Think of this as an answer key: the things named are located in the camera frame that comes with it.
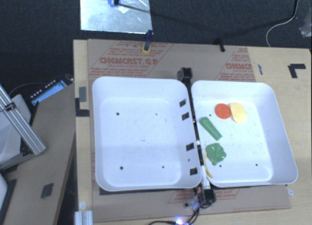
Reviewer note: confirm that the white plastic tray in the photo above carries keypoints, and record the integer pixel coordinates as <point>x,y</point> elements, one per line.
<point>246,146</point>
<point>139,134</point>

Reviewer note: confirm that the thin black and white rod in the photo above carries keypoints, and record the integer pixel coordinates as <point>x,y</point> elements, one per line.
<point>193,119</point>

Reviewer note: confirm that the green cucumber stick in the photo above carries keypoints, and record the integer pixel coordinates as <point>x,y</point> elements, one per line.
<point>210,128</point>

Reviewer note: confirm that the brown cardboard board red print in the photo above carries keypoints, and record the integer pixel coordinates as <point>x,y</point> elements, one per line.
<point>200,56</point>

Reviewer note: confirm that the orange round slice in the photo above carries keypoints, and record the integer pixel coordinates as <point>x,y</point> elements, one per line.
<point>222,111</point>

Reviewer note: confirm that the green lettuce leaf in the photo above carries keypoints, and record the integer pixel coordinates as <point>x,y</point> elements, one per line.
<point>215,154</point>

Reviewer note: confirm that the yellow oval slice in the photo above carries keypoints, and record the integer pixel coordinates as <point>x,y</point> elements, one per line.
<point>239,113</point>

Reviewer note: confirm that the thin yellow strip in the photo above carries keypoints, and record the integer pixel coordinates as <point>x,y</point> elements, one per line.
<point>207,168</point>

